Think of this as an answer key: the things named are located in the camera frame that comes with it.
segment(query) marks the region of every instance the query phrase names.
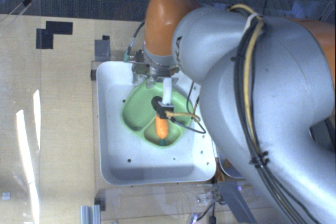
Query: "white sink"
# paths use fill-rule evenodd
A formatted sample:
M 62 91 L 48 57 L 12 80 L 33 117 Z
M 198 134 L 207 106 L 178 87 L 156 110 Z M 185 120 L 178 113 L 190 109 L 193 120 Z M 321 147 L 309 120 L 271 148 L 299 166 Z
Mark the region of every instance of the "white sink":
M 132 65 L 104 62 L 97 70 L 100 166 L 104 179 L 113 185 L 201 182 L 216 171 L 213 143 L 208 133 L 186 130 L 176 144 L 158 148 L 146 143 L 122 123 L 121 110 L 134 89 Z M 191 80 L 181 72 L 174 86 L 187 96 Z M 199 93 L 191 94 L 194 103 Z

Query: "glass panel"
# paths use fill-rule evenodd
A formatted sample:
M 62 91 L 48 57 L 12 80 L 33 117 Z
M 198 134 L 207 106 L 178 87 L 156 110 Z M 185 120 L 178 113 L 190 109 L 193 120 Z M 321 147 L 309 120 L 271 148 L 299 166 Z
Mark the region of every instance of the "glass panel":
M 41 50 L 36 49 L 36 29 L 41 28 L 40 0 L 0 0 L 0 13 L 0 216 L 4 224 L 37 224 Z

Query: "green bowl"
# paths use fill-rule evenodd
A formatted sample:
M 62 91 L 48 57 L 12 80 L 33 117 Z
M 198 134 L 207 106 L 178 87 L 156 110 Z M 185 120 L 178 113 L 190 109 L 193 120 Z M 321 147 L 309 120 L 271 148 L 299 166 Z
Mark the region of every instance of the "green bowl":
M 155 130 L 156 112 L 151 101 L 153 97 L 161 97 L 162 94 L 162 83 L 156 83 L 152 88 L 146 87 L 146 81 L 138 85 L 127 97 L 122 107 L 121 120 L 128 130 L 145 142 L 159 148 L 168 148 L 182 137 L 185 128 L 168 120 L 168 136 L 164 140 L 165 145 L 160 145 L 161 139 L 157 136 Z M 175 89 L 172 90 L 172 104 L 174 105 L 174 112 L 186 112 L 186 97 Z M 176 119 L 186 126 L 191 122 L 191 117 L 189 116 L 179 116 Z

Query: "robotic arm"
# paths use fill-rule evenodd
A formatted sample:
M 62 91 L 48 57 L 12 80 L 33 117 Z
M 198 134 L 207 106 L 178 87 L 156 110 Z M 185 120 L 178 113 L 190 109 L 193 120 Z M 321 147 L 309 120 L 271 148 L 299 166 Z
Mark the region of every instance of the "robotic arm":
M 335 153 L 309 129 L 334 111 L 334 26 L 151 0 L 144 55 L 153 81 L 180 69 L 201 85 L 216 146 L 289 221 L 333 223 Z

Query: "small white sticker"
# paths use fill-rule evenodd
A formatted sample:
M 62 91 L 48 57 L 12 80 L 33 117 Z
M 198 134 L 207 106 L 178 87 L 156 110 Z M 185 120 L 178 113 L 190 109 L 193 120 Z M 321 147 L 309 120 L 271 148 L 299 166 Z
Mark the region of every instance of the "small white sticker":
M 9 200 L 11 198 L 11 193 L 2 193 L 2 200 Z

